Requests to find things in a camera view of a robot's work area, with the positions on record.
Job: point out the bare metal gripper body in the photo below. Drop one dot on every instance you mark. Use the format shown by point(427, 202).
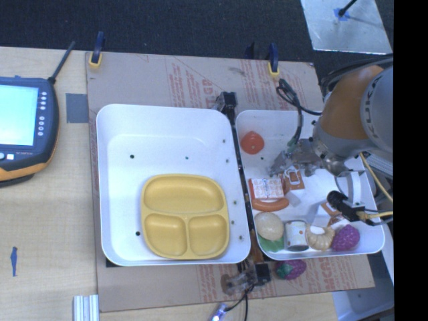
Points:
point(309, 154)

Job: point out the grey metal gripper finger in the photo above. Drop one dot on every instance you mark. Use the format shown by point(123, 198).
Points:
point(309, 170)
point(278, 163)

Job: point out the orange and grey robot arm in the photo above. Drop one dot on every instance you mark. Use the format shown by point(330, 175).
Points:
point(347, 112)

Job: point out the orange and white carton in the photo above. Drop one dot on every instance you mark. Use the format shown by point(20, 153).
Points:
point(331, 212)
point(294, 179)

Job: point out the orange and white packet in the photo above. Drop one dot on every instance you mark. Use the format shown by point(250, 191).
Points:
point(265, 188)

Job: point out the small clear plastic block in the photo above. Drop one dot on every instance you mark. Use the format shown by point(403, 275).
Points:
point(294, 198)

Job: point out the orange toy tomato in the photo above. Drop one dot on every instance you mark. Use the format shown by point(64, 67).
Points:
point(251, 142)

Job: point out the white plastic tray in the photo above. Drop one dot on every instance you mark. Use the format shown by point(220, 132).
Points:
point(267, 125)
point(160, 139)

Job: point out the orange toy sausage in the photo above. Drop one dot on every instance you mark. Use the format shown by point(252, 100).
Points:
point(269, 205)

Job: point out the white can with orange dots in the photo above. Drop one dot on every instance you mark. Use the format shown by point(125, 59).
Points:
point(296, 234)

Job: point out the beige toy croissant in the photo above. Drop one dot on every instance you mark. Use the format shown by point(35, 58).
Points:
point(320, 238)

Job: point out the purple toy grapes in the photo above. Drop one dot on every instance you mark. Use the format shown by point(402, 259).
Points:
point(346, 237)

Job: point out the green toy lettuce leaf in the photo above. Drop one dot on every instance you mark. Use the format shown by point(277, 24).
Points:
point(269, 245)

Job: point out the yellow divided plate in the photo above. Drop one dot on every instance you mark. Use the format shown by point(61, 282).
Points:
point(184, 194)

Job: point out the purple grapes with green leaf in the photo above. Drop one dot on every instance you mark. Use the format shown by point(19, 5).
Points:
point(292, 269)

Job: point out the brown cardboard board, red print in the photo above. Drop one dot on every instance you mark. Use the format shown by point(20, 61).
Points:
point(140, 79)

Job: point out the black cylinder on white bracket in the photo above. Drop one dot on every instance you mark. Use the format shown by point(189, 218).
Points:
point(344, 204)

